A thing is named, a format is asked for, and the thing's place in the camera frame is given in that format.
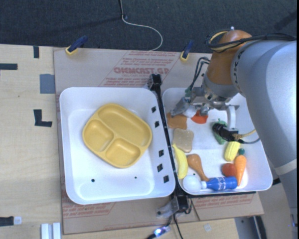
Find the orange carrot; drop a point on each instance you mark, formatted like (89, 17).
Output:
(240, 165)

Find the orange toast slice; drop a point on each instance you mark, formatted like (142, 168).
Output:
(177, 122)

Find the white egg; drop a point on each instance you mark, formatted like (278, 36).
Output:
(191, 183)

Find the yellow banana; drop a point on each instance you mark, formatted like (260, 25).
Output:
(182, 162)

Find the brown cardboard board red print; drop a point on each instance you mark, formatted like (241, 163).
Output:
(89, 68)

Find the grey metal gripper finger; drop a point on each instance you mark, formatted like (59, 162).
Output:
(204, 111)
(180, 106)

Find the yellow corn cob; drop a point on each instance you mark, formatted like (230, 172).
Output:
(231, 151)

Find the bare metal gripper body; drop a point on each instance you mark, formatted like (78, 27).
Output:
(201, 97)

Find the red and white toy food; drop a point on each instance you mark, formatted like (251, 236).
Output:
(199, 119)

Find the red tomato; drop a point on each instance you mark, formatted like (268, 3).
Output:
(228, 169)

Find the tan bread slice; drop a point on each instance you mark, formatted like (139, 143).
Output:
(183, 139)

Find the brown chicken drumstick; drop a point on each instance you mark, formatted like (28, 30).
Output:
(195, 162)

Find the black cylinder on white bracket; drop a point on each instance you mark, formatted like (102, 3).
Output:
(224, 132)

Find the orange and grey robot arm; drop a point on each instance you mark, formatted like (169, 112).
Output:
(261, 88)

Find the blue bottle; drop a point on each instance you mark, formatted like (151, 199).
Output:
(221, 183)

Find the white plastic tray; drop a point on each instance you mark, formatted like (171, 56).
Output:
(77, 158)
(209, 143)

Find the yellow divided plate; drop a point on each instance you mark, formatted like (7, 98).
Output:
(119, 123)

